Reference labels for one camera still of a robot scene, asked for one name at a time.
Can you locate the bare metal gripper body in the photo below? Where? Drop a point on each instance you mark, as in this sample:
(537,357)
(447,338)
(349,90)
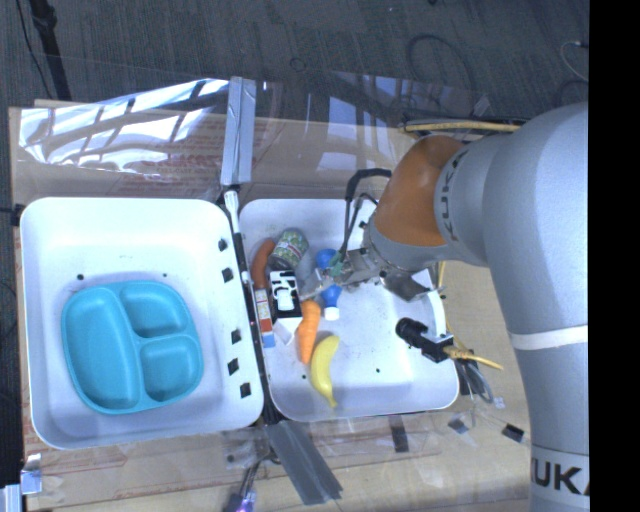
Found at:
(367,267)

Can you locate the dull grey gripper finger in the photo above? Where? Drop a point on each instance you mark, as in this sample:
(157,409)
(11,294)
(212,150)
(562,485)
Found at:
(314,283)
(342,285)

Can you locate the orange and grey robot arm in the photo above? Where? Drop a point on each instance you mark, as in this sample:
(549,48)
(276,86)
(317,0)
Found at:
(530,210)

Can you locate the blue bottle with white cap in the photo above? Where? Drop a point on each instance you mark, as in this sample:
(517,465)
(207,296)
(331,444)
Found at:
(331,296)

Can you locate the black and white carton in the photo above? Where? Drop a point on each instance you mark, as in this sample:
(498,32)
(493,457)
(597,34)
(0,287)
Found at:
(285,300)

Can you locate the green can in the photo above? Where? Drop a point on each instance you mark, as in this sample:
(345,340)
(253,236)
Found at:
(289,248)

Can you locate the orange carrot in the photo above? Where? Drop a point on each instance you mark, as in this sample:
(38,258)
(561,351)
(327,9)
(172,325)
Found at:
(308,327)

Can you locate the orange sausage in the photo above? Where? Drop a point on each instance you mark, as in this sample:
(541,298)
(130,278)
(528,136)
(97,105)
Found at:
(262,262)

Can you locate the white packet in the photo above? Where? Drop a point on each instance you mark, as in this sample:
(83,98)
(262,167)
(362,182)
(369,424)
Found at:
(284,331)

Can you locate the red and white carton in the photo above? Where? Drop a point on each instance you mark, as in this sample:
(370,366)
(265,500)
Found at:
(263,312)

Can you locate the white plastic tray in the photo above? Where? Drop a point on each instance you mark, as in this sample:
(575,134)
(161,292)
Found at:
(380,350)
(125,235)

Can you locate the yellow banana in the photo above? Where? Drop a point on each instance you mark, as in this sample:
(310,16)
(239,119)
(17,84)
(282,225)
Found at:
(322,367)

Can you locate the blue divided plate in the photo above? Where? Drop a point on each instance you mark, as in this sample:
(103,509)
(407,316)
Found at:
(130,345)

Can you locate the black cylinder on white bracket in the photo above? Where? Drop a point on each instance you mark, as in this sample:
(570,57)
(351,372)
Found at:
(415,332)

